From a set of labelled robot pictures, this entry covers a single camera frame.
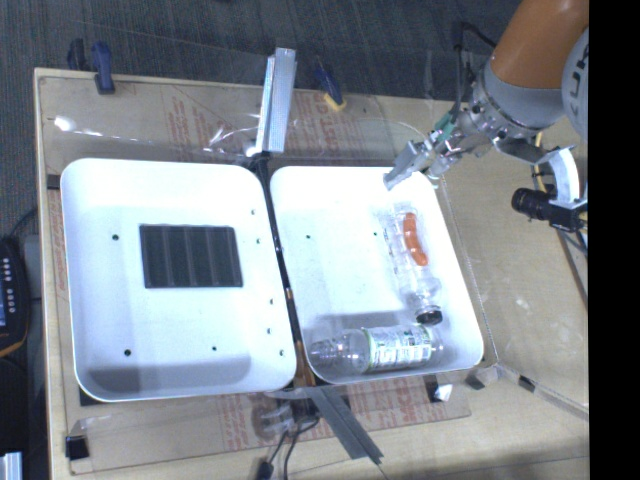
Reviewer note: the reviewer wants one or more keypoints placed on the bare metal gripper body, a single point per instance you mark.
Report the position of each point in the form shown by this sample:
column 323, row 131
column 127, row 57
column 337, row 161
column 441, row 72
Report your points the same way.
column 482, row 128

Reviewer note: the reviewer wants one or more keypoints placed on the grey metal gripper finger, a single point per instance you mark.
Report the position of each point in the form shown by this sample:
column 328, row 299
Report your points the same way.
column 437, row 172
column 406, row 164

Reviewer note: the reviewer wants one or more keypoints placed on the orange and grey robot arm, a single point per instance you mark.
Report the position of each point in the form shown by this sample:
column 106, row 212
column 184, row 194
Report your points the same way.
column 535, row 33

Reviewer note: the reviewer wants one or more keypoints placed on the orange sausage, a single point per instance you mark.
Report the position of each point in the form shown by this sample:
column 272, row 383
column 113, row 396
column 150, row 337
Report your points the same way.
column 415, row 243

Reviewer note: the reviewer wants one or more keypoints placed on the clear plastic bottle black cap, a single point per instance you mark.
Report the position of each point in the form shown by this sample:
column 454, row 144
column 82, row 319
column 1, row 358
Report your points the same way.
column 424, row 288

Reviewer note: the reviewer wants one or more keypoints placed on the white plastic tray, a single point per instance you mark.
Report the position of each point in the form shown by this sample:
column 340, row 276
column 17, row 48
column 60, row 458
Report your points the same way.
column 340, row 268
column 165, row 328

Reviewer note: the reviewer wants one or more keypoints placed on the clear plastic bottle green label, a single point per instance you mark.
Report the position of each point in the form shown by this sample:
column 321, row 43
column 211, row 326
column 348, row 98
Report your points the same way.
column 395, row 349

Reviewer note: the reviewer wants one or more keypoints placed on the brown cardboard board red print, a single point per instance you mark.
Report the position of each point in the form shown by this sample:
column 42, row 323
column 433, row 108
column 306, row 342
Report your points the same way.
column 200, row 118

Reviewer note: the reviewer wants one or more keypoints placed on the black ribbed rectangular pad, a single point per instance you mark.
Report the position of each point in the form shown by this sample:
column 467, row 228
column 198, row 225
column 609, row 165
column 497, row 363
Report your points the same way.
column 190, row 256

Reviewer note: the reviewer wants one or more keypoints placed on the black cylinder on white bracket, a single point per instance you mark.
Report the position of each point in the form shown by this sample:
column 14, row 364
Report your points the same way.
column 566, row 175

